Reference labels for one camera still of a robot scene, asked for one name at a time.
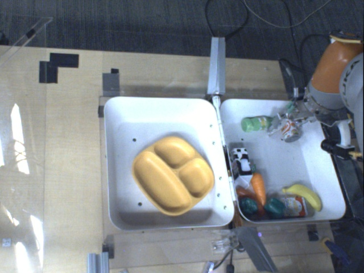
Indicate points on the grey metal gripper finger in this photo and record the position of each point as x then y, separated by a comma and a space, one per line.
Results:
277, 122
305, 120

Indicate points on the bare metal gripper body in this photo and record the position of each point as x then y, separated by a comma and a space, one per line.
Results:
302, 109

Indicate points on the white and orange can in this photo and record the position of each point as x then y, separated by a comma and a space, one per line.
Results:
291, 131

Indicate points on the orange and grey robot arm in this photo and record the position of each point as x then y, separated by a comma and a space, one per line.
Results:
330, 67

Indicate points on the green plastic bottle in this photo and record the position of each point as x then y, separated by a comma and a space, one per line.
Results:
256, 124

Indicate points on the white plastic tray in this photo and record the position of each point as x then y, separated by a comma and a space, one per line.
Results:
128, 118
284, 163

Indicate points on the black and white cow carton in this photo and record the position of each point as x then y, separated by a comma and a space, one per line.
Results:
241, 163

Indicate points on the orange carrot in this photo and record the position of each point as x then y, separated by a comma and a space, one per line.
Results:
258, 188

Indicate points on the yellow banana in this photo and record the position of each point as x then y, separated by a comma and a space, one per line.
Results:
308, 195

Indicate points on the orange sausage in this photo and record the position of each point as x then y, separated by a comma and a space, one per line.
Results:
244, 192

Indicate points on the dark green broccoli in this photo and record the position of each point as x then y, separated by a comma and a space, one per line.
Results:
248, 206
274, 207

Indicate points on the orange and white packet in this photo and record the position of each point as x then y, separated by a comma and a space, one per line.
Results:
295, 206

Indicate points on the yellow divided plate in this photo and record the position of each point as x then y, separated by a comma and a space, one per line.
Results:
170, 178

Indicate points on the black cylinder on white bracket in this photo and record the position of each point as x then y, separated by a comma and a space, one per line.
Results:
339, 145

